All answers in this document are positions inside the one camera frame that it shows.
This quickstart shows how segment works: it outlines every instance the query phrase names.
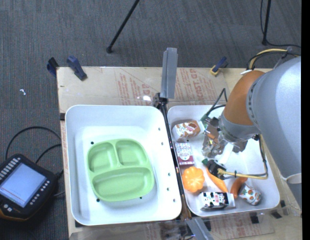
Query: orange vegetable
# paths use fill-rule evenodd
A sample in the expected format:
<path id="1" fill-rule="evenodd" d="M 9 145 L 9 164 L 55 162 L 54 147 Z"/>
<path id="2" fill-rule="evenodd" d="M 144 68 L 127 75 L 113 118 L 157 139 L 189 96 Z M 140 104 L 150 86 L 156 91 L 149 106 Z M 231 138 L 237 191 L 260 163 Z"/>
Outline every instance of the orange vegetable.
<path id="1" fill-rule="evenodd" d="M 243 183 L 247 181 L 246 177 L 238 177 L 230 188 L 230 193 L 234 195 L 234 199 L 238 197 L 239 190 Z"/>
<path id="2" fill-rule="evenodd" d="M 184 189 L 194 193 L 203 188 L 205 181 L 204 172 L 201 168 L 191 166 L 184 170 L 181 176 Z"/>
<path id="3" fill-rule="evenodd" d="M 206 172 L 211 179 L 211 181 L 222 191 L 227 193 L 229 190 L 227 189 L 224 180 L 217 178 L 213 174 L 210 173 L 209 169 L 206 167 Z"/>

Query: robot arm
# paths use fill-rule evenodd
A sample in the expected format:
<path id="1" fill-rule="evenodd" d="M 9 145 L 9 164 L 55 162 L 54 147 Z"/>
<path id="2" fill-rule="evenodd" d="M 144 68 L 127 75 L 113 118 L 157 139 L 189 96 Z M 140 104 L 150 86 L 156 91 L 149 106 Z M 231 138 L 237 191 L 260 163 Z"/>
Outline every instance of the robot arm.
<path id="1" fill-rule="evenodd" d="M 219 143 L 233 144 L 234 152 L 243 151 L 254 135 L 262 135 L 302 209 L 301 57 L 267 73 L 253 70 L 244 75 L 218 123 Z"/>

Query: green object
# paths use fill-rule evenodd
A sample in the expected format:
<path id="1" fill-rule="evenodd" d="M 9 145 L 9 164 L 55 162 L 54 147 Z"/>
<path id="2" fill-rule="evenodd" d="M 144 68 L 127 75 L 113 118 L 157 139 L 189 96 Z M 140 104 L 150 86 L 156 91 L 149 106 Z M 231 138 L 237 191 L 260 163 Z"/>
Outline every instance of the green object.
<path id="1" fill-rule="evenodd" d="M 93 144 L 87 154 L 90 185 L 96 196 L 116 202 L 139 198 L 154 186 L 154 173 L 143 146 L 133 139 Z"/>

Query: screen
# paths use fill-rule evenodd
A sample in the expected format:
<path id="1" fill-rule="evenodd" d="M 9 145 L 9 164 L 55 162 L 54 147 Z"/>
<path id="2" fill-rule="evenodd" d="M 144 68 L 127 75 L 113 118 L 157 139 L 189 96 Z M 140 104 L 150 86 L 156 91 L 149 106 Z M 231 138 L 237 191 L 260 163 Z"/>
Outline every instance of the screen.
<path id="1" fill-rule="evenodd" d="M 24 208 L 45 180 L 44 175 L 20 163 L 0 185 L 0 194 Z"/>

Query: tripod leg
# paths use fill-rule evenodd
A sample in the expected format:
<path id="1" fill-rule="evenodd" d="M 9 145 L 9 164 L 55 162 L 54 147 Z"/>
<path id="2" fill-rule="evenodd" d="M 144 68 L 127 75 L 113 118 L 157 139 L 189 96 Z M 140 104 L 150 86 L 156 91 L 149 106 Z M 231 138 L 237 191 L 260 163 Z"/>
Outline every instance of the tripod leg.
<path id="1" fill-rule="evenodd" d="M 263 41 L 261 42 L 264 46 L 267 45 L 266 35 L 267 35 L 267 28 L 268 28 L 268 25 L 269 25 L 271 1 L 272 1 L 272 0 L 268 0 L 268 3 L 267 3 L 267 11 L 266 11 L 266 18 L 265 18 L 265 27 L 264 27 L 264 33 L 263 33 Z"/>
<path id="2" fill-rule="evenodd" d="M 122 30 L 123 30 L 123 28 L 124 28 L 126 22 L 129 20 L 131 14 L 133 13 L 135 7 L 138 5 L 139 1 L 140 1 L 140 0 L 135 0 L 133 6 L 132 6 L 131 9 L 129 10 L 129 12 L 128 12 L 126 18 L 124 19 L 123 23 L 122 23 L 121 26 L 119 27 L 119 29 L 118 29 L 116 35 L 114 36 L 113 40 L 110 42 L 110 45 L 106 48 L 106 52 L 107 52 L 107 53 L 110 54 L 110 53 L 113 52 L 113 51 L 112 51 L 113 45 L 115 44 L 117 38 L 119 37 L 120 33 L 122 32 Z"/>

